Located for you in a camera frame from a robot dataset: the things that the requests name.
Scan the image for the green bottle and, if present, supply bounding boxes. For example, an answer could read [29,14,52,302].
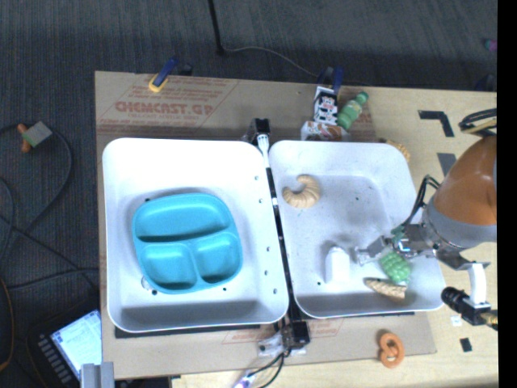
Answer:
[336,91,370,131]

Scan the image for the tan croissant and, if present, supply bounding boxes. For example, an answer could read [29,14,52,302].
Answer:
[281,174,322,210]

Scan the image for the white carton with cow print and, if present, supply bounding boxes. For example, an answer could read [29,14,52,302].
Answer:
[312,86,340,125]

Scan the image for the brown and white packet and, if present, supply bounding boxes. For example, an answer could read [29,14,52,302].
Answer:
[300,120,350,142]

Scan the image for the white bottle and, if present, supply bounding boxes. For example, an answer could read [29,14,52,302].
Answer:
[324,246,351,284]

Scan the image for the green grapes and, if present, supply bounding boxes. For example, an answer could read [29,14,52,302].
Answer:
[379,251,412,286]

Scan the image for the brown cardboard board, red print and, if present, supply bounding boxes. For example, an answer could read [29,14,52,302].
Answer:
[95,70,438,380]

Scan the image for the grey cube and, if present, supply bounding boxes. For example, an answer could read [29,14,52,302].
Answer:
[22,120,54,149]

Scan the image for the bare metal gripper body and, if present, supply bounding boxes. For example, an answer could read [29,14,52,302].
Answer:
[387,222,441,259]

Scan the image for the white plastic tray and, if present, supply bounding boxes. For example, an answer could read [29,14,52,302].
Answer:
[267,139,446,320]
[101,137,290,334]

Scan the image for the blue divided plate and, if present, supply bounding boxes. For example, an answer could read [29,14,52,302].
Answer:
[131,192,245,295]

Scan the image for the orange carrot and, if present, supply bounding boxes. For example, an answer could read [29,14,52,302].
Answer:
[16,123,33,154]

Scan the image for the black cylinder on white bracket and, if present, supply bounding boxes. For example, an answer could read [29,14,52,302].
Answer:
[440,261,498,331]

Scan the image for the tan bread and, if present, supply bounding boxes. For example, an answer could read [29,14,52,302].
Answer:
[384,138,412,162]

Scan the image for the thin black and white rod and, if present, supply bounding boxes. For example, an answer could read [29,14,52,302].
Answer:
[257,134,303,323]

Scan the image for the tan waffle cone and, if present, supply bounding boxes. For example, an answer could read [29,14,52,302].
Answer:
[364,277,408,302]

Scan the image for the orange pretzel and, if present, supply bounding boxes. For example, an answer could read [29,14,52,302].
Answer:
[376,331,406,369]

